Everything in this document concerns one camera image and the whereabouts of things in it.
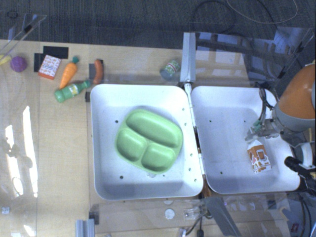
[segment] orange carrot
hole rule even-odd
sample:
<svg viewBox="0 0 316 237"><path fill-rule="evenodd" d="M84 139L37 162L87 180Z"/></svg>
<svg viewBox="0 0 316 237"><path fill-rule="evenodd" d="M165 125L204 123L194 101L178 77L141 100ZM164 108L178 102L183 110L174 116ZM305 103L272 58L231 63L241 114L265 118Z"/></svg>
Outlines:
<svg viewBox="0 0 316 237"><path fill-rule="evenodd" d="M64 69L64 73L63 73L63 76L61 78L61 81L60 81L59 89L64 88L69 83L71 78L75 75L75 73L77 72L76 63L78 61L79 61L79 59L77 57L74 57L73 61L67 64L67 66Z"/></svg>
<svg viewBox="0 0 316 237"><path fill-rule="evenodd" d="M93 83L99 84L103 77L103 64L100 60L95 60L94 67L95 67L95 77L94 77Z"/></svg>

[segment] green can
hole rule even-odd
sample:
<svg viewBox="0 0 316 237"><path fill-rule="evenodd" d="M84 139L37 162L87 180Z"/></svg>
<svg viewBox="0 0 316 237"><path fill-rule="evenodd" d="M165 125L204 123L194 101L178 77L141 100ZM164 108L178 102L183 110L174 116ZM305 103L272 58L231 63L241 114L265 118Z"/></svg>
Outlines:
<svg viewBox="0 0 316 237"><path fill-rule="evenodd" d="M171 80L173 75L180 70L180 64L176 60L172 60L167 63L167 65L160 70L162 78L166 80Z"/></svg>

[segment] gray floor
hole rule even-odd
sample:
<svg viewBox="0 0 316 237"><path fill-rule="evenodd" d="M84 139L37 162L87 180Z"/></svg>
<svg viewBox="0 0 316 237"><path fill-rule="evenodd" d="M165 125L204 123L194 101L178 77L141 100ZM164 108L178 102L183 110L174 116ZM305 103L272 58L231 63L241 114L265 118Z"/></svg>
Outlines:
<svg viewBox="0 0 316 237"><path fill-rule="evenodd" d="M271 38L275 25L254 23L227 8L226 0L0 0L0 10L47 15L40 40L182 48L183 32L220 33ZM259 21L280 21L295 13L292 0L230 0L244 14ZM295 0L297 16L280 26L312 28L316 0ZM7 38L0 31L2 38ZM303 50L299 63L315 59L315 38Z"/></svg>

